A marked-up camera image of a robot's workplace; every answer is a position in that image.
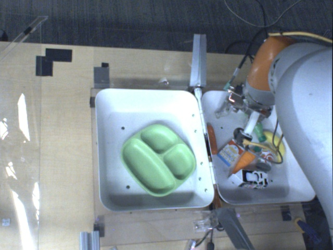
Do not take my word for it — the yellow banana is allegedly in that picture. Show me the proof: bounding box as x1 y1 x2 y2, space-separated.
262 130 286 164

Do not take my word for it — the red and white packet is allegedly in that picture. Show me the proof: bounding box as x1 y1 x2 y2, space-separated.
259 151 277 164

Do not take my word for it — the orange toy carrot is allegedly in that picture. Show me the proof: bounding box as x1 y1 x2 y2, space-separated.
231 151 257 174

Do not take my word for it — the green divided plate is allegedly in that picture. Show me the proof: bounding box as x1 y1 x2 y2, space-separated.
121 123 197 198

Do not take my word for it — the orange-red toy sausage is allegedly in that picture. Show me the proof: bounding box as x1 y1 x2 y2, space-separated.
206 123 219 156

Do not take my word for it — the green bottle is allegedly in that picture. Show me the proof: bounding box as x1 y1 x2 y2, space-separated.
253 122 267 143

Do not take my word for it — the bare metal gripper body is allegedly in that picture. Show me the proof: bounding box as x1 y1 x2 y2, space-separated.
233 85 273 119

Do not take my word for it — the black and white carton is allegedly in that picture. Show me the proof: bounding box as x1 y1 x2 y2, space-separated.
228 168 270 190

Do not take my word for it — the white plastic tray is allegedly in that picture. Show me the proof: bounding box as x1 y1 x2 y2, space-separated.
94 88 215 213
201 90 316 206

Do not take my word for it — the orange white and blue carton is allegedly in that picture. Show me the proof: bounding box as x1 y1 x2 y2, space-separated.
216 139 246 168

